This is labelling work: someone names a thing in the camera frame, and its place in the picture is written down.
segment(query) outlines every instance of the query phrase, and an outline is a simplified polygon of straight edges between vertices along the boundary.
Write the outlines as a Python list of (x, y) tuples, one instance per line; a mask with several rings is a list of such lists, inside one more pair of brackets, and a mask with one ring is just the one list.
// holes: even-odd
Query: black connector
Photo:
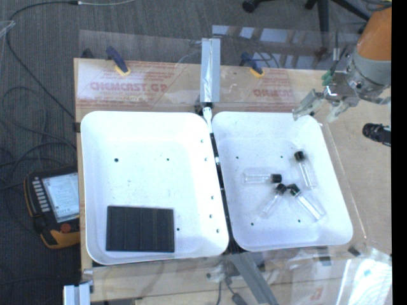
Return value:
[(242, 298), (242, 296), (240, 296), (238, 293), (234, 293), (233, 296), (231, 297), (232, 301), (236, 304), (236, 305), (247, 305), (247, 303), (244, 301), (244, 299)]
[(392, 146), (392, 132), (389, 126), (367, 123), (362, 130), (363, 135), (376, 142), (381, 142), (385, 146)]

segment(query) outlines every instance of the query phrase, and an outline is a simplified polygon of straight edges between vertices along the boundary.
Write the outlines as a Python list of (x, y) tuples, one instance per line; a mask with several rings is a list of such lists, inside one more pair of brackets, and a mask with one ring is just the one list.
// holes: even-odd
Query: glass vial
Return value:
[(317, 200), (311, 201), (310, 198), (303, 195), (296, 184), (290, 184), (287, 188), (290, 190), (291, 195), (295, 197), (295, 200), (300, 203), (300, 205), (308, 211), (315, 220), (319, 220), (325, 216), (325, 209), (317, 202)]
[(300, 172), (304, 178), (305, 185), (309, 189), (313, 189), (315, 187), (315, 179), (312, 174), (311, 170), (311, 165), (308, 159), (305, 157), (304, 153), (302, 151), (297, 151), (294, 154), (294, 158), (296, 160), (296, 163), (298, 164), (300, 168)]
[(268, 200), (267, 204), (263, 207), (263, 209), (261, 209), (260, 217), (268, 217), (274, 211), (274, 209), (276, 209), (285, 191), (287, 191), (287, 187), (283, 183), (280, 183), (275, 188), (272, 198)]
[(243, 172), (243, 183), (263, 184), (281, 183), (281, 174), (272, 174), (267, 168), (248, 168)]

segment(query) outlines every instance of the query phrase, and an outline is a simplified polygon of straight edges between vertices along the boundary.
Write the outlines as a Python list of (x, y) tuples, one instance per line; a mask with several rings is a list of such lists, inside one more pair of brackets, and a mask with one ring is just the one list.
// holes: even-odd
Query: chair wheel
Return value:
[(257, 4), (254, 3), (254, 0), (245, 0), (242, 3), (242, 7), (244, 11), (252, 13), (257, 8)]

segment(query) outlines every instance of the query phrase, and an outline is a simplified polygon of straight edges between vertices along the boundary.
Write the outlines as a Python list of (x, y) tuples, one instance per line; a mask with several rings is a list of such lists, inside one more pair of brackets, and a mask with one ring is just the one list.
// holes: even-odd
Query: black vial cap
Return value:
[(290, 193), (293, 196), (297, 196), (301, 192), (301, 190), (299, 189), (299, 187), (296, 184), (290, 184), (287, 187), (290, 189)]
[(275, 192), (277, 192), (278, 194), (284, 194), (285, 191), (287, 191), (287, 187), (286, 187), (283, 183), (280, 183), (280, 184), (275, 188)]
[(303, 161), (305, 159), (304, 153), (302, 151), (297, 151), (294, 154), (294, 157), (296, 161)]
[(281, 183), (282, 176), (281, 176), (281, 174), (272, 174), (270, 177), (270, 180), (272, 183)]

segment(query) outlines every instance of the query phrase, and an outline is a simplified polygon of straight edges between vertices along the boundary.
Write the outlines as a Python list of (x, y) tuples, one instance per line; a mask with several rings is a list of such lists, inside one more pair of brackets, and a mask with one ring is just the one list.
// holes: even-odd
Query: white tray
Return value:
[[(212, 127), (222, 166), (226, 199), (236, 242), (248, 251), (346, 244), (353, 235), (345, 202), (318, 122), (311, 116), (293, 120), (289, 113), (220, 112)], [(317, 186), (307, 191), (293, 161), (297, 150), (310, 158)], [(246, 168), (269, 168), (285, 185), (296, 183), (317, 198), (326, 215), (314, 221), (285, 193), (267, 219), (259, 205), (270, 197), (271, 184), (244, 184)]]
[[(205, 121), (192, 113), (107, 112), (81, 122), (86, 247), (100, 264), (209, 257), (229, 237)], [(175, 252), (106, 251), (107, 206), (174, 209)]]

